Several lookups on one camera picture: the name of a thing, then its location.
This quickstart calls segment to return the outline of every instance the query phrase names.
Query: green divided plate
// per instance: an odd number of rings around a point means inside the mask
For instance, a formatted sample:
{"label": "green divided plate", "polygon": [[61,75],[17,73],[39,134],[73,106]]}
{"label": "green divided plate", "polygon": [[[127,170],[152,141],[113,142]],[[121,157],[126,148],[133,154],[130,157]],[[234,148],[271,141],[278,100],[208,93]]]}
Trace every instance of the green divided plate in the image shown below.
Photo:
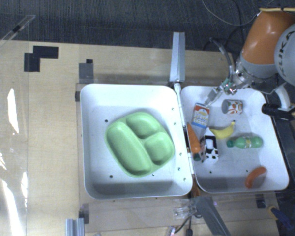
{"label": "green divided plate", "polygon": [[154,116],[129,114],[110,124],[105,142],[120,167],[132,177],[144,177],[164,166],[174,155],[172,139]]}

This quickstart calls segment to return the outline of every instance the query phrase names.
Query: toy bottle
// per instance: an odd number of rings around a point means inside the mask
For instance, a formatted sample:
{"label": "toy bottle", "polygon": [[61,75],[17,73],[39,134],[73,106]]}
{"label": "toy bottle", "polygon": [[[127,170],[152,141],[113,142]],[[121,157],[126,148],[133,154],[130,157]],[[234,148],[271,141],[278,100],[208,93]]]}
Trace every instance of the toy bottle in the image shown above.
{"label": "toy bottle", "polygon": [[259,148],[261,147],[263,141],[259,136],[253,137],[239,137],[236,140],[228,140],[226,145],[227,147],[238,147],[238,148]]}

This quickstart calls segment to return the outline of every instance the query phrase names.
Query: wooden surface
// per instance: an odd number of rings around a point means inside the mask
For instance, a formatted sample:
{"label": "wooden surface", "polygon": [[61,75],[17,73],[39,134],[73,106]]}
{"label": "wooden surface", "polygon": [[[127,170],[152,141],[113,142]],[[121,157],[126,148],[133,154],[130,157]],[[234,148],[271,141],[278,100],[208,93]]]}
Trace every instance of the wooden surface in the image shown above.
{"label": "wooden surface", "polygon": [[[29,74],[28,137],[28,214],[27,235],[65,235],[65,220],[76,219],[79,210],[79,174],[75,86],[78,64],[93,59],[95,79],[120,82],[165,80],[169,74],[170,50],[88,46],[56,43],[30,43],[58,46],[58,59],[41,59],[40,73]],[[22,64],[23,57],[14,57]],[[216,85],[227,75],[227,65],[220,53],[186,53],[186,77],[201,85]],[[249,217],[253,209],[233,211],[226,225],[233,235],[278,235],[274,220],[237,221]],[[106,227],[114,221],[106,220]],[[211,235],[206,224],[193,226],[194,236]],[[163,236],[167,227],[101,232],[102,236]],[[11,235],[0,229],[0,235]]]}

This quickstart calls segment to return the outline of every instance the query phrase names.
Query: yellow banana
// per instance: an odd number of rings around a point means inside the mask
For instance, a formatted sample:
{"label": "yellow banana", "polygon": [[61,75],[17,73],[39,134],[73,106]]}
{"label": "yellow banana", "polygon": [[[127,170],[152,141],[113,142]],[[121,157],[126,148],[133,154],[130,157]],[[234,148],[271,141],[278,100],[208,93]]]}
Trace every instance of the yellow banana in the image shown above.
{"label": "yellow banana", "polygon": [[210,131],[215,135],[217,139],[224,139],[229,137],[234,132],[234,125],[235,121],[232,121],[231,125],[222,130],[210,128]]}

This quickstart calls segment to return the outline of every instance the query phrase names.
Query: white tray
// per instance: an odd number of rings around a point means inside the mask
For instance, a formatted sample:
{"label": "white tray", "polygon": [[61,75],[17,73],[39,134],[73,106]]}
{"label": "white tray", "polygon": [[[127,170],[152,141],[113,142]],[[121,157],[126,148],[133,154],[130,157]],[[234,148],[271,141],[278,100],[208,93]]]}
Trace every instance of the white tray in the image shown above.
{"label": "white tray", "polygon": [[[185,120],[191,122],[195,103],[203,103],[212,87],[188,86],[181,92]],[[224,99],[237,99],[243,102],[241,115],[222,113]],[[257,149],[228,148],[226,140],[217,140],[219,160],[214,163],[194,161],[199,186],[209,193],[259,192],[285,189],[289,175],[270,116],[261,112],[265,103],[263,95],[251,88],[239,90],[235,95],[223,94],[210,108],[209,127],[222,128],[232,120],[236,121],[231,137],[258,135],[264,144]],[[267,168],[266,174],[256,179],[255,186],[247,189],[245,179],[250,171],[258,166]]]}
{"label": "white tray", "polygon": [[[96,199],[183,196],[192,176],[175,92],[166,86],[89,84],[81,90],[84,180]],[[105,131],[115,120],[136,112],[152,114],[170,134],[174,157],[142,178],[126,174],[105,144]]]}

